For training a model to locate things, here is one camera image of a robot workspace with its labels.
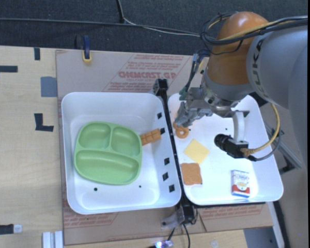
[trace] wooden surface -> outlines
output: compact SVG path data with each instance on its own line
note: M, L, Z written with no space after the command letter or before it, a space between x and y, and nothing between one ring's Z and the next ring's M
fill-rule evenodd
M56 77L55 49L41 49L41 60L34 60L33 48L0 46L0 65L18 66L17 73L0 73L0 225L23 227L21 234L1 235L0 247L41 247L43 232L63 229L57 98L42 97L40 88L41 77ZM35 113L53 132L35 130ZM243 230L190 237L191 247L247 247ZM155 241L70 247L148 247ZM173 241L188 246L186 235Z

